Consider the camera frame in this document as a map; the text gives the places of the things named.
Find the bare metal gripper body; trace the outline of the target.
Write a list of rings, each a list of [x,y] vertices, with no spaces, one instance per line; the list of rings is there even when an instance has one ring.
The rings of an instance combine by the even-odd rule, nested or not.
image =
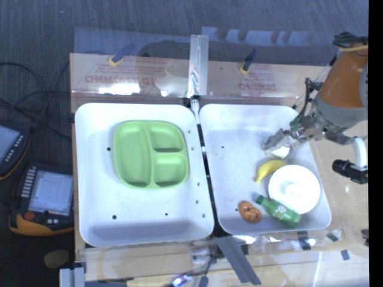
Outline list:
[[[311,139],[320,140],[329,130],[327,121],[316,113],[298,115],[290,122],[290,133],[293,139],[300,143]]]

